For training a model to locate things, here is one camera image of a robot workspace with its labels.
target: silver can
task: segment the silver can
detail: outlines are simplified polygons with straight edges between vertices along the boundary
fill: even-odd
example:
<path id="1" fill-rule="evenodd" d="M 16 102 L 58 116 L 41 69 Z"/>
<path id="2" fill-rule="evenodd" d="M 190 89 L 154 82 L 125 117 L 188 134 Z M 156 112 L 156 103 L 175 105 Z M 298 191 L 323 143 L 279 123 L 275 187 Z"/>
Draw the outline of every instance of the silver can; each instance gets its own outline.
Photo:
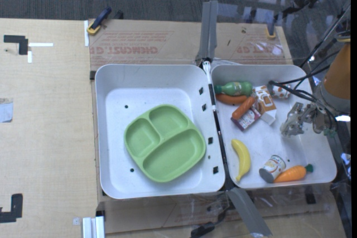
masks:
<path id="1" fill-rule="evenodd" d="M 264 166 L 259 169 L 259 174 L 266 182 L 273 183 L 285 168 L 284 160 L 277 155 L 272 155 Z"/>

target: orange and white carton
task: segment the orange and white carton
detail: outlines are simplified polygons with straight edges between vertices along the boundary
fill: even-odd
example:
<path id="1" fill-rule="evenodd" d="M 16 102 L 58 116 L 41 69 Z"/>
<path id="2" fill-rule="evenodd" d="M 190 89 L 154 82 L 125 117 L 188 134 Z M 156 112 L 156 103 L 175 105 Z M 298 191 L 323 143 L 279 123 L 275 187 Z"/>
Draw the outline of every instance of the orange and white carton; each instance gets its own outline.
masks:
<path id="1" fill-rule="evenodd" d="M 262 115 L 261 119 L 271 125 L 275 121 L 277 108 L 274 104 L 272 96 L 265 85 L 258 86 L 253 89 L 255 97 L 255 108 Z"/>

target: green bottle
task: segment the green bottle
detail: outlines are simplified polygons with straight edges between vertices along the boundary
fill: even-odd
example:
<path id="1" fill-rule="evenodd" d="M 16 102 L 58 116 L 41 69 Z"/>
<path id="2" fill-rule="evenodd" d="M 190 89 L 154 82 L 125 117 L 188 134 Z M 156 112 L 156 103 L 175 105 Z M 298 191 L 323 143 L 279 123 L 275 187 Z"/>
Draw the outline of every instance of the green bottle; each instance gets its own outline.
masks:
<path id="1" fill-rule="evenodd" d="M 252 84 L 249 81 L 232 81 L 225 85 L 215 85 L 215 93 L 225 93 L 231 96 L 246 95 L 250 96 L 252 93 Z"/>

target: wooden surface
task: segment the wooden surface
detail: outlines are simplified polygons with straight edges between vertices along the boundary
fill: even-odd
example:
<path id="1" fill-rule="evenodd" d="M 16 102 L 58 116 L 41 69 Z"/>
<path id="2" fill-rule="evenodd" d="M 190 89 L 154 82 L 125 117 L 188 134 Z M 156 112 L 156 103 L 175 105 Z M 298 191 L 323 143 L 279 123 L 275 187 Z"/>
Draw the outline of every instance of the wooden surface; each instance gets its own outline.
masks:
<path id="1" fill-rule="evenodd" d="M 17 44 L 0 43 L 0 98 L 13 99 L 12 122 L 0 123 L 2 211 L 23 194 L 22 218 L 0 224 L 0 237 L 80 237 L 73 219 L 94 217 L 97 206 L 83 21 L 1 19 L 0 30 L 54 43 L 33 47 L 31 64 Z"/>

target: wooden table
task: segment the wooden table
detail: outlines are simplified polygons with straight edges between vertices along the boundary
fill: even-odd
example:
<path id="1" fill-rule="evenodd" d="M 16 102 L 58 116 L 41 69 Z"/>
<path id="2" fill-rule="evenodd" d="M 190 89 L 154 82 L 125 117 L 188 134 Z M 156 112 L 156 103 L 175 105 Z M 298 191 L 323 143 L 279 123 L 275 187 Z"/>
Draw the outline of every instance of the wooden table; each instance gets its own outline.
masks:
<path id="1" fill-rule="evenodd" d="M 178 26 L 170 27 L 175 32 Z M 95 216 L 100 189 L 84 21 L 0 19 L 0 28 L 3 35 L 54 44 L 32 47 L 29 64 L 27 56 L 18 54 L 17 44 L 1 42 L 0 99 L 13 100 L 13 119 L 0 123 L 0 207 L 10 211 L 11 196 L 21 193 L 23 210 L 16 222 L 0 224 L 0 237 L 81 237 L 81 219 Z M 191 44 L 198 48 L 199 42 Z M 326 197 L 326 211 L 268 218 L 274 236 L 343 237 L 336 204 L 331 196 Z M 191 229 L 110 236 L 182 237 Z M 230 231 L 250 237 L 242 221 L 227 222 L 207 237 Z"/>

